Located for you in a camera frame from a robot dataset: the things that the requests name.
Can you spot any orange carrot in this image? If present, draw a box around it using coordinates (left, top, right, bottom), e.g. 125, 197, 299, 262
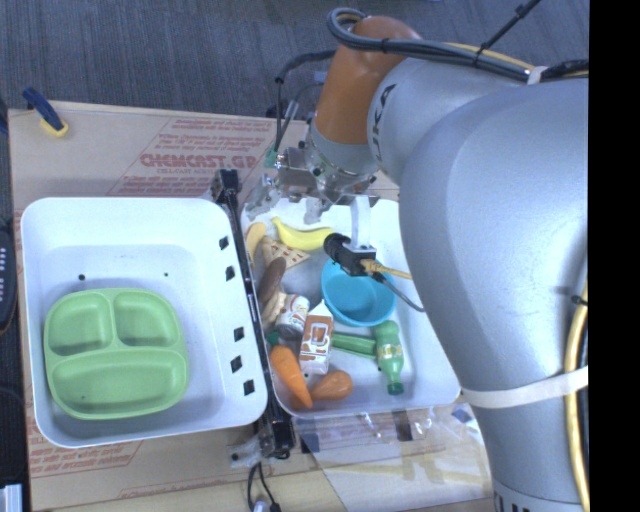
267, 331, 314, 410

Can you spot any tan biscuit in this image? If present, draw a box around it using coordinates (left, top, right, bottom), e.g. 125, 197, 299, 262
261, 291, 288, 326

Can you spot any green plastic bottle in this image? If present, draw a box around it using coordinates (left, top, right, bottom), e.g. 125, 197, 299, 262
373, 319, 406, 396

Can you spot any green divided plate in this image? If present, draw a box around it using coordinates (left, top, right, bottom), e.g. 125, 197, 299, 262
42, 287, 190, 421

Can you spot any white plastic tray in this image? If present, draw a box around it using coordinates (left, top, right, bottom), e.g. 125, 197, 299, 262
240, 195, 462, 420
19, 196, 269, 449

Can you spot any small orange and white can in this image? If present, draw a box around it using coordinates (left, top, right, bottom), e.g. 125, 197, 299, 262
275, 293, 311, 341

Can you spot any brown sausage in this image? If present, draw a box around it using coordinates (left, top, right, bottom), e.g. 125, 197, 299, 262
257, 255, 288, 307

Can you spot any thin black rod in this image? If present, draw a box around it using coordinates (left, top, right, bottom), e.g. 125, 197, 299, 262
223, 189, 281, 426

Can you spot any yellow banana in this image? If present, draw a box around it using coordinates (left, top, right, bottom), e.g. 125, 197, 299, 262
270, 216, 335, 252

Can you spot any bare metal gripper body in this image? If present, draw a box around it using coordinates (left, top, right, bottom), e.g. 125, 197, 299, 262
272, 146, 376, 206

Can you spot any black cylinder on white bracket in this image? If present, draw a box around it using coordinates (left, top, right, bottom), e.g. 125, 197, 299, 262
322, 194, 380, 278

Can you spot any black block with wires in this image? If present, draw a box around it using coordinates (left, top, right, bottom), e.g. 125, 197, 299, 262
209, 168, 243, 205
255, 417, 297, 460

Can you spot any brown cardboard board red print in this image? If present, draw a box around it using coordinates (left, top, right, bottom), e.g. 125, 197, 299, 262
6, 100, 496, 512

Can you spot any pizza slice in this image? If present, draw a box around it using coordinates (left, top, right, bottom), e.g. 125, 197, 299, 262
272, 239, 311, 272

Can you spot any blue bowl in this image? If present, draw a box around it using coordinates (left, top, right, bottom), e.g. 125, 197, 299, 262
320, 257, 398, 328

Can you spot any yellow potato chip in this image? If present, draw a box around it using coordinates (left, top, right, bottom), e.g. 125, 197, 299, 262
244, 221, 268, 261

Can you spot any green cucumber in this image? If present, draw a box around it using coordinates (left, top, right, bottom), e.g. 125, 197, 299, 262
331, 331, 378, 359

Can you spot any brown bread roll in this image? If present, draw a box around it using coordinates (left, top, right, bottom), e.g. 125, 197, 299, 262
308, 369, 354, 402

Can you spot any orange and white carton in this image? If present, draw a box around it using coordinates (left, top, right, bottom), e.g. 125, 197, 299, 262
298, 313, 335, 376

